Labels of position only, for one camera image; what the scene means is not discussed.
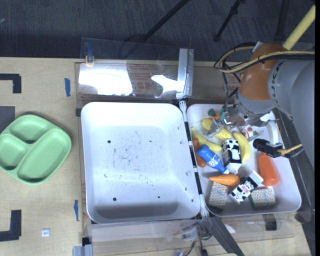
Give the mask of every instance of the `carrot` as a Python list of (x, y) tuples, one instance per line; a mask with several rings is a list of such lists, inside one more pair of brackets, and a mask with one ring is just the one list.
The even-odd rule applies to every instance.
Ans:
[(207, 163), (205, 162), (205, 160), (203, 160), (202, 157), (200, 157), (197, 154), (197, 150), (200, 147), (199, 140), (197, 138), (192, 138), (192, 144), (193, 144), (193, 148), (194, 148), (194, 155), (195, 155), (195, 160), (196, 160), (197, 165), (200, 167), (205, 167)]
[(212, 177), (209, 177), (209, 180), (212, 182), (217, 182), (230, 187), (236, 186), (240, 183), (239, 176), (235, 174), (222, 174), (219, 176), (212, 176)]

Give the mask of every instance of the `green plate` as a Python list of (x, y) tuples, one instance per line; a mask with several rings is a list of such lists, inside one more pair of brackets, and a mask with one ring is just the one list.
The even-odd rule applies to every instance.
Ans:
[(60, 168), (71, 145), (68, 134), (55, 124), (22, 115), (0, 134), (0, 169), (25, 184), (42, 184)]

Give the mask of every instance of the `black corner marking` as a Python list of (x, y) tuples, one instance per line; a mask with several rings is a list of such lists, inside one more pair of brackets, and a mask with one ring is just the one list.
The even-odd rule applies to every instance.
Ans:
[(20, 94), (21, 89), (21, 76), (19, 74), (4, 74), (0, 73), (0, 80), (12, 80), (12, 93)]
[(21, 210), (12, 210), (10, 229), (0, 231), (0, 242), (19, 240), (19, 237), (21, 237), (21, 220)]

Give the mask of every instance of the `red object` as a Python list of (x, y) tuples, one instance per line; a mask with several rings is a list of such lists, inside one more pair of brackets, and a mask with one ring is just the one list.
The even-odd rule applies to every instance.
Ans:
[(260, 176), (263, 178), (262, 184), (265, 186), (274, 186), (279, 182), (279, 178), (270, 156), (261, 152), (258, 157)]

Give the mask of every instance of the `wooden surface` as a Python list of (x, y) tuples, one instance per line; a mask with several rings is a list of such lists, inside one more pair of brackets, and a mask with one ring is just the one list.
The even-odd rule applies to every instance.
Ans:
[[(79, 62), (79, 59), (0, 58), (1, 73), (20, 74), (22, 77), (21, 94), (12, 93), (11, 81), (0, 81), (0, 106), (15, 106), (16, 118), (24, 114), (39, 115), (61, 127), (72, 140), (71, 152), (63, 165), (41, 185), (23, 184), (0, 171), (0, 231), (9, 230), (11, 210), (22, 210), (22, 235), (19, 240), (0, 242), (1, 256), (72, 255), (73, 246), (82, 242), (84, 222), (79, 117), (75, 115), (76, 62)], [(197, 66), (207, 67), (204, 72), (213, 76), (208, 69), (212, 67), (212, 63), (198, 63)], [(65, 91), (65, 78), (70, 79), (69, 97)], [(214, 79), (197, 78), (198, 84), (209, 86), (208, 81), (212, 78)], [(221, 77), (217, 78), (217, 81), (217, 86), (223, 87)], [(75, 200), (78, 200), (79, 221), (76, 220), (74, 211)], [(290, 218), (290, 222), (292, 230), (287, 237), (244, 241), (240, 242), (239, 246), (246, 256), (311, 255), (300, 223), (294, 218)], [(41, 229), (46, 228), (50, 229), (50, 236), (42, 237)], [(226, 255), (220, 245), (210, 245), (207, 249), (209, 255)], [(172, 253), (170, 250), (131, 255), (170, 256)], [(199, 247), (190, 253), (190, 256), (199, 255)]]

